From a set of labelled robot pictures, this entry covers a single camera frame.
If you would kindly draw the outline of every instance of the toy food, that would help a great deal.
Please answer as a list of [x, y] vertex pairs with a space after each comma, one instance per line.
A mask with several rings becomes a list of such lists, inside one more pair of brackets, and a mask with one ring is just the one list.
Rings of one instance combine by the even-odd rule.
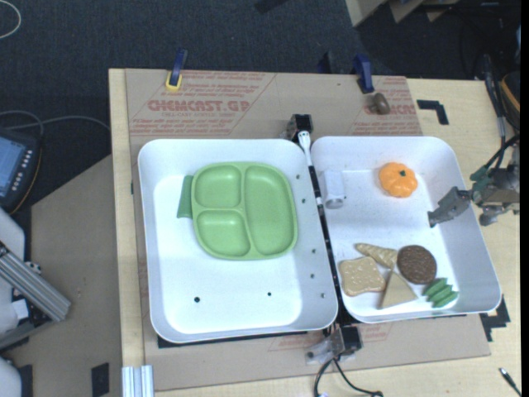
[[368, 291], [382, 291], [386, 281], [371, 257], [342, 261], [338, 267], [344, 293], [350, 297]]
[[381, 309], [386, 309], [397, 304], [403, 304], [417, 299], [412, 287], [397, 272], [392, 271], [389, 277], [384, 297], [380, 305]]
[[384, 248], [380, 246], [374, 246], [372, 244], [366, 244], [359, 242], [355, 244], [355, 249], [362, 253], [364, 256], [370, 256], [375, 259], [380, 265], [385, 266], [389, 269], [393, 269], [395, 263], [397, 263], [398, 251], [391, 248]]
[[437, 278], [432, 281], [422, 292], [434, 308], [442, 308], [457, 299], [459, 293], [452, 289], [446, 278]]
[[423, 246], [405, 246], [398, 251], [397, 267], [413, 284], [430, 284], [437, 273], [434, 256]]
[[390, 162], [379, 171], [382, 188], [394, 197], [409, 197], [417, 189], [415, 172], [402, 163]]

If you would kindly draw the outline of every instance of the brown cookie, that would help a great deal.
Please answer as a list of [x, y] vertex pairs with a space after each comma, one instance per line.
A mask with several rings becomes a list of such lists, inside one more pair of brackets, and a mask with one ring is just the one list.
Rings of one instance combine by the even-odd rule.
[[423, 246], [405, 246], [398, 251], [397, 267], [413, 284], [429, 284], [436, 278], [437, 262]]

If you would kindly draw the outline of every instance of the blue clamp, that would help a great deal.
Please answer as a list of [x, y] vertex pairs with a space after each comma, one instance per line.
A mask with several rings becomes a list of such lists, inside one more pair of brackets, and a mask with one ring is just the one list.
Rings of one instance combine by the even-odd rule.
[[188, 58], [188, 51], [179, 48], [176, 52], [176, 57], [174, 58], [173, 70], [167, 75], [165, 80], [165, 87], [170, 91], [178, 91], [180, 85], [182, 84], [182, 69], [185, 65], [185, 61]]
[[358, 54], [353, 59], [353, 72], [358, 74], [358, 85], [362, 93], [372, 93], [374, 91], [373, 80], [371, 79], [371, 62], [366, 55]]

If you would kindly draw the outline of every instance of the toy orange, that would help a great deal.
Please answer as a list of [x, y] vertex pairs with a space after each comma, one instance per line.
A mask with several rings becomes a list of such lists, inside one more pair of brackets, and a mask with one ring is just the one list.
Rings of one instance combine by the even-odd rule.
[[379, 171], [382, 188], [394, 197], [409, 197], [417, 189], [415, 172], [406, 165], [390, 162]]

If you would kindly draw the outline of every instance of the white cord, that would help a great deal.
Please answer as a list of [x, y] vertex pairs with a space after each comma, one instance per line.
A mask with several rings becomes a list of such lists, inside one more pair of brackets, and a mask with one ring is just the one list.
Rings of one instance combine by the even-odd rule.
[[3, 36], [0, 36], [0, 40], [1, 40], [3, 38], [8, 38], [9, 36], [12, 36], [15, 32], [18, 31], [18, 28], [20, 28], [20, 25], [22, 24], [22, 15], [20, 14], [20, 11], [17, 9], [17, 7], [14, 4], [12, 4], [10, 2], [6, 2], [5, 0], [0, 0], [0, 3], [7, 4], [11, 9], [13, 9], [15, 11], [15, 13], [17, 14], [17, 17], [18, 17], [17, 26], [15, 26], [15, 28], [12, 29], [11, 31], [9, 31], [7, 34], [4, 34]]

